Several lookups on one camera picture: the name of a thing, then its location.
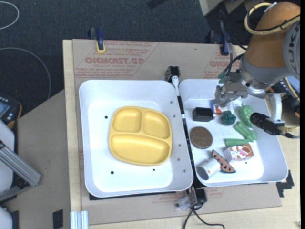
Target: black object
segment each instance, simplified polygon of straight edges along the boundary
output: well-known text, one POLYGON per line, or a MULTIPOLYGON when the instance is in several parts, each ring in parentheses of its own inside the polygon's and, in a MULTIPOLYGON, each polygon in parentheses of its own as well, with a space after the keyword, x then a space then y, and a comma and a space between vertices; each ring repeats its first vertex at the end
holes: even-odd
POLYGON ((13 220, 13 227, 12 229, 19 229, 19 211, 16 210, 10 213, 11 218, 13 220))
POLYGON ((286 182, 277 182, 276 187, 278 194, 280 195, 281 198, 284 197, 284 189, 292 189, 294 186, 294 181, 292 180, 292 176, 290 173, 290 170, 288 171, 288 176, 286 178, 286 182))
POLYGON ((250 121, 270 135, 280 135, 282 131, 278 127, 284 126, 284 122, 273 122, 268 116, 260 113, 253 113, 250 116, 250 121))
POLYGON ((195 189, 195 193, 197 198, 197 205, 204 204, 208 200, 203 188, 195 189))
POLYGON ((53 229, 59 229, 63 227, 63 210, 60 209, 53 213, 53 229))
POLYGON ((215 40, 215 32, 210 31, 208 35, 204 39, 204 43, 207 44, 217 44, 217 41, 215 40))
POLYGON ((0 93, 0 120, 2 120, 10 129, 12 129, 15 121, 21 116, 21 104, 7 96, 0 93))
POLYGON ((215 118, 215 113, 210 108, 200 108, 196 107, 193 110, 193 120, 194 121, 203 121, 208 122, 215 118))
POLYGON ((165 72, 165 80, 169 83, 172 82, 172 76, 180 76, 179 66, 168 66, 165 72))

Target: small cup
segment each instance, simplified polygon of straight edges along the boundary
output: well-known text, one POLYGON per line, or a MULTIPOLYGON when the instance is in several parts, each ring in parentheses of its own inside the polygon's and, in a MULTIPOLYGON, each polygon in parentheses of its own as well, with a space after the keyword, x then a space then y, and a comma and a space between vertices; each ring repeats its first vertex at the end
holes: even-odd
POLYGON ((203 179, 208 180, 210 177, 221 171, 221 165, 215 158, 211 158, 197 167, 197 174, 203 179))

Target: metal bracket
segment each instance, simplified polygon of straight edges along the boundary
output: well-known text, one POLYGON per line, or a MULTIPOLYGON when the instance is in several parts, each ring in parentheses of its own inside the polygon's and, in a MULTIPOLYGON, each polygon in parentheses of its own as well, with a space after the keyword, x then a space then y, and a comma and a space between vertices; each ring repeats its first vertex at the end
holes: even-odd
POLYGON ((192 187, 186 191, 186 195, 175 201, 175 211, 177 210, 187 210, 188 208, 194 206, 197 203, 197 197, 195 189, 192 187))
MULTIPOLYGON (((20 176, 31 187, 37 186, 40 180, 41 174, 33 169, 28 163, 23 161, 15 152, 9 149, 0 140, 0 161, 2 161, 7 167, 12 169, 18 176, 20 176)), ((19 187, 12 187, 0 194, 0 201, 4 201, 25 189, 19 187)))
POLYGON ((216 107, 225 107, 231 101, 239 97, 246 98, 247 96, 247 88, 241 84, 241 75, 231 72, 226 78, 224 85, 216 87, 213 103, 216 107))
POLYGON ((70 226, 71 229, 89 229, 88 211, 70 212, 70 226))

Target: white tray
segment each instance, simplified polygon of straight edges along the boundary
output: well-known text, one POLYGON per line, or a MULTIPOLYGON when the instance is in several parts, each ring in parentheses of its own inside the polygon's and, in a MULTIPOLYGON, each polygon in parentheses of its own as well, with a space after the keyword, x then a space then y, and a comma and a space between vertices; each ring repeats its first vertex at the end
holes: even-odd
MULTIPOLYGON (((209 122, 193 121, 192 111, 194 108, 211 107, 211 100, 214 99, 217 85, 218 80, 194 79, 184 80, 179 85, 189 133, 192 128, 203 126, 213 136, 213 143, 207 149, 198 149, 191 144, 196 167, 212 157, 213 149, 224 157, 225 138, 244 138, 233 128, 233 125, 223 125, 220 120, 220 115, 217 115, 214 120, 209 122)), ((237 113, 241 103, 250 105, 254 112, 270 116, 265 100, 248 96, 246 99, 234 101, 235 115, 237 116, 236 121, 239 120, 237 113)), ((219 172, 208 180, 203 180, 197 175, 199 181, 207 187, 220 187, 284 180, 288 175, 288 168, 277 136, 272 136, 256 126, 253 130, 258 136, 257 141, 250 142, 254 157, 246 161, 231 162, 230 164, 234 167, 236 173, 228 174, 219 172)))
POLYGON ((188 189, 193 182, 182 118, 174 87, 165 81, 89 80, 79 89, 85 184, 100 198, 188 189), (159 166, 116 159, 109 149, 114 112, 123 106, 151 108, 171 123, 170 158, 159 166))

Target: yellow divided plate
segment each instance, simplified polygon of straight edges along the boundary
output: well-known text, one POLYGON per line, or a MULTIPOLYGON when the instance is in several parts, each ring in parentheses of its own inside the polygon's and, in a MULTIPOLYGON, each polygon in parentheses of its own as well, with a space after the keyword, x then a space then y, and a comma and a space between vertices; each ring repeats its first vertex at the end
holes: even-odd
POLYGON ((109 145, 119 160, 137 165, 164 163, 172 150, 172 129, 159 111, 134 106, 119 108, 113 115, 109 145))

